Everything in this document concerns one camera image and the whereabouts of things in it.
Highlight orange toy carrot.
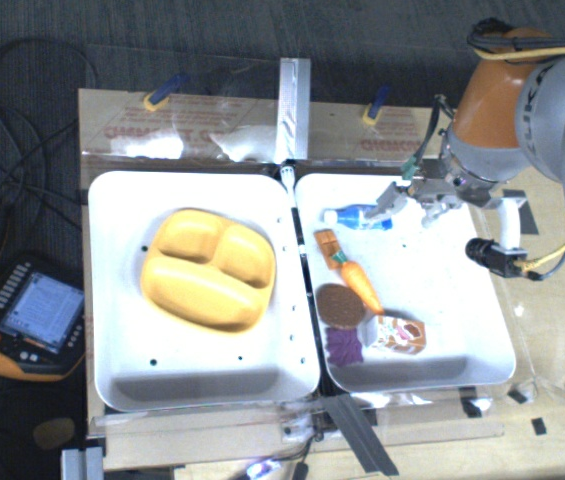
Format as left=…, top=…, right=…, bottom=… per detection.
left=330, top=250, right=386, bottom=316

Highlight black cylinder on white bracket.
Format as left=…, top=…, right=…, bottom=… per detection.
left=464, top=197, right=530, bottom=279

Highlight orange toy biscuit bar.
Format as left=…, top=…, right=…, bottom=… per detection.
left=313, top=228, right=343, bottom=271

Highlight yellow divided plate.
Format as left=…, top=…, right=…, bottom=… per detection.
left=139, top=208, right=277, bottom=334

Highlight white plastic tray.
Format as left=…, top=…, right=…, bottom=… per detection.
left=87, top=169, right=322, bottom=413
left=293, top=172, right=517, bottom=394

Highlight brown cardboard board red print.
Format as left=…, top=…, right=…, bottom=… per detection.
left=77, top=87, right=537, bottom=471

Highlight brown round toy biscuit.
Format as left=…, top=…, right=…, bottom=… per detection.
left=315, top=283, right=367, bottom=329

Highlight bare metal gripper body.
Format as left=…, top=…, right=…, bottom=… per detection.
left=409, top=156, right=502, bottom=212

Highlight brown and white small carton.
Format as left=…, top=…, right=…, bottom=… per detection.
left=360, top=313, right=427, bottom=356

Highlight blue and white plastic bottle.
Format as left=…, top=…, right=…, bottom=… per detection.
left=322, top=204, right=394, bottom=232

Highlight purple toy grapes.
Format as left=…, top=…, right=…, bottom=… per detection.
left=324, top=325, right=365, bottom=368

